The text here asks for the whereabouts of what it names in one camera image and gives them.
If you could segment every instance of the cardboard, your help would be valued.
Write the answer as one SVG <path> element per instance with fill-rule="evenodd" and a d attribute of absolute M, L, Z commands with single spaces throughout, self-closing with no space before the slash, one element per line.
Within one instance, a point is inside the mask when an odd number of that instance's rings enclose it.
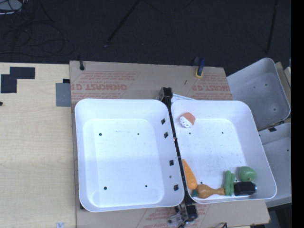
<path fill-rule="evenodd" d="M 81 209 L 78 190 L 77 144 L 74 108 L 84 98 L 155 99 L 162 87 L 174 94 L 199 100 L 232 100 L 225 71 L 221 67 L 204 67 L 197 79 L 192 66 L 146 65 L 70 61 L 73 148 L 78 228 L 152 228 L 169 227 L 166 219 L 174 207 L 131 209 L 92 213 Z M 229 227 L 270 222 L 264 200 L 234 201 L 198 205 L 199 217 L 188 227 L 210 228 L 228 223 Z"/>

